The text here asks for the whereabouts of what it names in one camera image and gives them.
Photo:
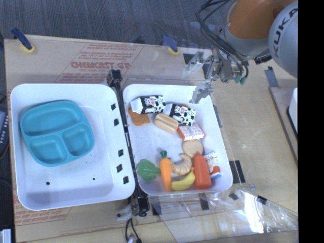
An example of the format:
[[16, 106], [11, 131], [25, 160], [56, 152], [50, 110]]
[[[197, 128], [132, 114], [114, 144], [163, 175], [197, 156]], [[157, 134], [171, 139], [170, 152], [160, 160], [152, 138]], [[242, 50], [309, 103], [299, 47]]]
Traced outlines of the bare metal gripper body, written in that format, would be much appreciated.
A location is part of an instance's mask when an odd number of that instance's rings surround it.
[[205, 81], [209, 83], [218, 79], [224, 84], [230, 80], [236, 84], [243, 81], [244, 69], [241, 62], [228, 59], [224, 52], [214, 46], [211, 47], [211, 55], [205, 60], [205, 63], [208, 65]]

